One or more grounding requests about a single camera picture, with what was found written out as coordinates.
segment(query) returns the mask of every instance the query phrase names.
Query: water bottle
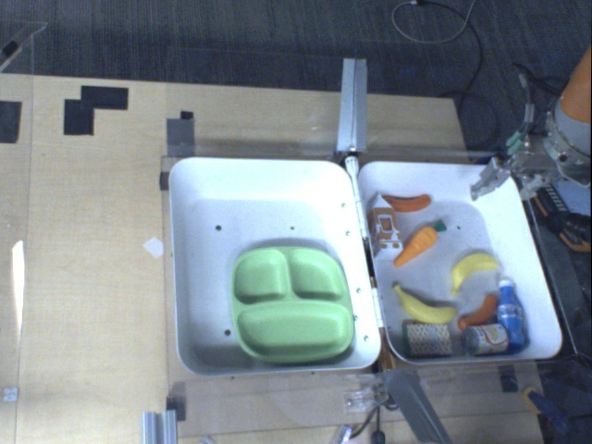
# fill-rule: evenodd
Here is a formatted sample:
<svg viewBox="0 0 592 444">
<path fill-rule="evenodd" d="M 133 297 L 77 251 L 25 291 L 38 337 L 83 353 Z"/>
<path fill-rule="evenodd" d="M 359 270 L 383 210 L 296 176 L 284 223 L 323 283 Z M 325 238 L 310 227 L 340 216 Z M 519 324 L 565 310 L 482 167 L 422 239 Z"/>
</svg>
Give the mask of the water bottle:
<svg viewBox="0 0 592 444">
<path fill-rule="evenodd" d="M 498 303 L 498 322 L 508 332 L 508 352 L 518 352 L 526 344 L 524 334 L 524 313 L 522 306 L 516 299 L 514 285 L 508 279 L 499 282 L 501 297 Z"/>
</svg>

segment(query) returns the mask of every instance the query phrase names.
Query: wooden table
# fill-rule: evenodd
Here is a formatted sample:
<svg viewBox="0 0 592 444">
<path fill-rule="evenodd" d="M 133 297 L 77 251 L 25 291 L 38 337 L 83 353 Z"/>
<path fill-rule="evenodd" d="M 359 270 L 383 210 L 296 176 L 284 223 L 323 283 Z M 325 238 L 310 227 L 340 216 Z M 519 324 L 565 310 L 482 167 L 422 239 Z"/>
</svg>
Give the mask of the wooden table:
<svg viewBox="0 0 592 444">
<path fill-rule="evenodd" d="M 0 405 L 0 440 L 138 443 L 142 412 L 165 409 L 167 377 L 175 366 L 167 353 L 167 336 L 171 340 L 174 335 L 170 327 L 167 331 L 164 260 L 143 247 L 151 238 L 164 239 L 158 180 L 166 153 L 166 119 L 192 111 L 197 142 L 231 137 L 330 146 L 339 94 L 7 75 L 1 82 L 0 100 L 10 95 L 24 104 L 22 126 L 32 113 L 32 137 L 30 146 L 0 145 L 3 198 L 19 182 L 30 182 L 28 196 L 11 204 L 11 212 L 3 203 L 0 217 L 20 216 L 28 227 L 20 349 L 2 343 L 5 362 L 19 363 L 12 370 L 18 383 L 3 385 L 18 385 L 20 394 L 17 403 Z M 19 83 L 31 91 L 16 91 Z M 95 110 L 94 136 L 65 136 L 64 100 L 80 99 L 82 85 L 129 88 L 129 109 Z M 26 132 L 21 137 L 26 140 Z M 368 140 L 403 146 L 425 146 L 430 140 L 432 147 L 463 149 L 453 104 L 440 99 L 369 96 Z M 20 156 L 25 162 L 30 157 L 30 179 L 22 173 L 19 178 L 14 170 Z M 0 243 L 2 255 L 13 240 Z M 4 258 L 0 267 L 0 278 L 9 278 Z M 4 333 L 10 318 L 0 320 Z M 536 373 L 524 376 L 536 379 Z M 324 384 L 322 376 L 310 378 Z M 196 378 L 193 383 L 208 387 L 212 400 L 223 401 L 220 390 L 232 388 L 229 381 Z M 327 443 L 339 424 L 334 409 L 299 403 L 290 398 L 292 393 L 286 406 L 313 409 L 313 427 L 280 420 L 267 423 L 266 431 L 241 433 L 258 427 L 254 408 L 266 406 L 260 394 L 265 395 L 245 391 L 238 402 L 250 403 L 252 409 L 234 415 L 224 415 L 227 408 L 221 406 L 216 416 L 215 405 L 208 403 L 202 431 L 179 424 L 180 434 L 187 436 L 179 442 L 195 443 L 214 430 L 218 444 Z M 542 441 L 537 419 L 517 393 L 485 386 L 481 394 L 460 391 L 457 401 L 459 397 L 461 406 L 444 392 L 434 403 L 438 412 L 448 410 L 442 421 L 455 442 Z M 343 416 L 341 395 L 328 402 L 340 407 L 337 416 Z M 471 416 L 464 415 L 467 404 L 475 410 Z M 389 442 L 414 442 L 400 412 L 383 417 Z M 355 442 L 368 441 L 366 433 Z"/>
</svg>

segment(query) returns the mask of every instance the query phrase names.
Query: carrot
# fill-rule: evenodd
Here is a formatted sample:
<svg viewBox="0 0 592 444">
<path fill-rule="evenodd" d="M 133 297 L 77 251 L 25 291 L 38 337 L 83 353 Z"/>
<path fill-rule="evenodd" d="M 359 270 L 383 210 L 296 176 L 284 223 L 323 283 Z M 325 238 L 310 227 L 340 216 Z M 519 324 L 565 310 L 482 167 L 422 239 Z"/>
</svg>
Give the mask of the carrot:
<svg viewBox="0 0 592 444">
<path fill-rule="evenodd" d="M 488 294 L 483 300 L 483 304 L 476 313 L 462 317 L 459 322 L 459 329 L 464 330 L 468 326 L 481 326 L 493 317 L 498 309 L 498 298 L 493 294 Z"/>
<path fill-rule="evenodd" d="M 414 259 L 418 254 L 429 250 L 436 243 L 438 232 L 435 228 L 426 226 L 422 227 L 415 235 L 411 237 L 403 251 L 395 258 L 395 266 L 400 267 L 405 265 L 409 260 Z"/>
<path fill-rule="evenodd" d="M 416 212 L 428 207 L 432 200 L 427 194 L 422 194 L 416 197 L 398 197 L 398 196 L 382 196 L 395 212 Z"/>
</svg>

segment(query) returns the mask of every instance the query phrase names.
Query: green divided tray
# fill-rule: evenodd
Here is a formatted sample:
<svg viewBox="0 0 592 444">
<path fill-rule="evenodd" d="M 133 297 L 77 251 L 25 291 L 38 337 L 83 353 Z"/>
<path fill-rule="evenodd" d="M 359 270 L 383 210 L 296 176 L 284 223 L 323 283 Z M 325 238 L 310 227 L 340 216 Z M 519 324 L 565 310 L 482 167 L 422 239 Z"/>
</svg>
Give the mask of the green divided tray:
<svg viewBox="0 0 592 444">
<path fill-rule="evenodd" d="M 271 364 L 330 359 L 353 339 L 343 270 L 312 248 L 261 248 L 241 255 L 232 274 L 232 318 L 242 349 Z"/>
</svg>

